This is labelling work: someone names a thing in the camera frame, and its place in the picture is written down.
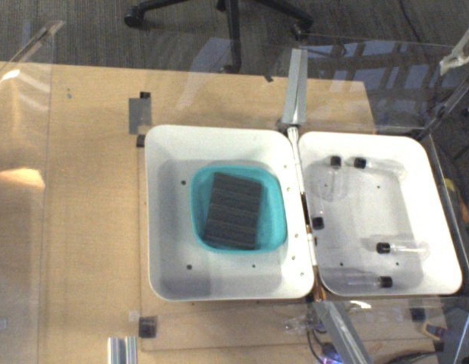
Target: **chair base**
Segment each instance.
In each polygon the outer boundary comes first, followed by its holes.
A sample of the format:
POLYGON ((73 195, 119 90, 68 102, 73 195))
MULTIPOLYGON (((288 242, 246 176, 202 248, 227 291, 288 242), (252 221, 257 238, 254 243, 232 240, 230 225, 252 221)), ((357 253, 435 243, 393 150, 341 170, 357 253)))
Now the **chair base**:
MULTIPOLYGON (((138 6, 130 7, 127 10, 124 16, 124 22, 129 27, 141 27, 146 12, 188 1, 190 0, 149 0, 147 2, 142 2, 138 6)), ((284 0, 254 1, 297 19, 298 22, 291 28, 292 34, 295 36, 297 41, 303 40, 307 37, 307 32, 313 23, 313 18, 309 14, 284 0)), ((223 71, 225 73, 237 73, 241 69, 241 37, 238 0, 218 0, 216 8, 226 13, 229 37, 233 41, 233 47, 231 49, 232 64, 226 66, 223 71)))

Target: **black sponge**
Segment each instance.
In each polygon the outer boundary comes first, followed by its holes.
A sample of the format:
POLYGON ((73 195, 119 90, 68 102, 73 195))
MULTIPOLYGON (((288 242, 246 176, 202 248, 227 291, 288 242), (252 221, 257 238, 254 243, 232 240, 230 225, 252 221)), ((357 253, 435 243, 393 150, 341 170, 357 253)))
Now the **black sponge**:
POLYGON ((255 249, 262 184, 215 173, 204 240, 212 246, 255 249))

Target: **wooden table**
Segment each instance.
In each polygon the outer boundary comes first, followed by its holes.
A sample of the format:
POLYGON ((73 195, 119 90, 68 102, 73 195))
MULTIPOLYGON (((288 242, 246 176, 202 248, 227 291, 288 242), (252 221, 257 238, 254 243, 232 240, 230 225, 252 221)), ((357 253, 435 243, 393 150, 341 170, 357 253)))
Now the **wooden table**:
MULTIPOLYGON (((169 314, 165 322, 174 328, 171 337, 180 340, 166 341, 163 347, 147 341, 139 350, 140 363, 313 362, 304 336, 270 338, 263 324, 253 325, 251 332, 266 337, 248 340, 244 347, 230 343, 230 336, 220 334, 214 324, 199 340, 200 334, 188 339, 183 333, 186 319, 195 327, 202 312, 238 305, 166 303, 150 290, 142 152, 135 146, 137 137, 128 133, 128 99, 140 91, 152 93, 155 125, 272 129, 282 114, 286 82, 277 77, 268 82, 241 75, 53 66, 42 261, 34 262, 41 279, 40 293, 34 294, 37 299, 40 295, 41 364, 106 362, 108 337, 137 335, 138 315, 151 312, 169 314), (179 312, 185 317, 176 323, 179 312), (181 349, 186 347, 198 349, 181 349)), ((335 129, 336 124, 347 124, 352 131, 374 130, 359 83, 310 80, 307 118, 307 126, 319 130, 335 129)), ((35 241, 40 249, 40 240, 35 241)), ((40 261, 39 249, 33 249, 40 261)), ((280 326, 288 314, 281 315, 280 326)), ((276 326, 272 321, 269 328, 276 326)), ((378 350, 381 357, 398 351, 387 337, 373 333, 368 349, 378 350)), ((406 347, 421 348, 428 341, 416 331, 396 338, 406 347)), ((35 344, 33 337, 30 343, 35 344)))

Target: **black cap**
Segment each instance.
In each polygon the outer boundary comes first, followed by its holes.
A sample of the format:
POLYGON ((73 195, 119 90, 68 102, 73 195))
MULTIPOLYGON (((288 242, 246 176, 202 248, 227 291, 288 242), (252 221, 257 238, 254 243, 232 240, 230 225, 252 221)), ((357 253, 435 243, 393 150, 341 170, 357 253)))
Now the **black cap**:
POLYGON ((355 168, 365 168, 366 167, 366 159, 365 158, 356 158, 354 160, 355 168))
POLYGON ((390 249, 389 243, 377 243, 376 245, 376 251, 378 253, 389 253, 390 249))
POLYGON ((322 217, 312 217, 313 229, 324 229, 324 219, 322 217))
POLYGON ((332 167, 341 167, 341 157, 340 156, 331 156, 331 166, 332 167))
POLYGON ((379 283, 381 288, 390 288, 393 286, 393 279, 391 276, 380 276, 379 283))

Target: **white container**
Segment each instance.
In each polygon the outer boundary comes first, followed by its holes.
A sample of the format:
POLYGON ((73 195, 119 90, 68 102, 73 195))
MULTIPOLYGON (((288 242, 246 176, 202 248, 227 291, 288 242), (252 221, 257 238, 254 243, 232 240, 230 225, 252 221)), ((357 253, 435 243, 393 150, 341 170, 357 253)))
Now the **white container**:
POLYGON ((306 133, 299 142, 307 203, 323 217, 316 258, 310 258, 294 154, 288 139, 269 130, 159 126, 146 136, 150 283, 177 301, 291 299, 313 287, 313 264, 326 288, 344 297, 451 294, 462 282, 427 154, 404 137, 306 133), (338 155, 335 176, 328 158, 338 155), (354 168, 351 160, 391 163, 385 171, 354 168), (214 253, 195 239, 189 181, 214 164, 254 165, 282 188, 287 239, 270 253, 214 253), (404 169, 393 171, 395 164, 404 169), (337 181, 337 193, 323 190, 337 181), (378 242, 425 242, 429 254, 380 254, 378 242), (357 276, 371 284, 345 284, 357 276), (391 277, 381 288, 378 277, 391 277))
POLYGON ((294 156, 282 134, 163 125, 150 130, 145 147, 150 284, 158 295, 167 300, 252 300, 303 297, 311 290, 313 268, 294 156), (259 166, 278 178, 288 230, 278 249, 214 253, 194 238, 189 180, 200 168, 222 163, 259 166))
POLYGON ((400 136, 309 132, 299 147, 310 214, 324 220, 324 228, 314 234, 327 289, 345 297, 370 297, 451 294, 460 288, 461 269, 449 227, 427 154, 418 142, 400 136), (342 158, 343 192, 328 198, 324 189, 331 185, 324 163, 334 155, 342 158), (357 157, 380 166, 377 171, 355 168, 351 163, 357 157), (378 242, 425 243, 428 255, 380 254, 378 242), (345 284, 353 269, 389 276, 393 286, 345 284))

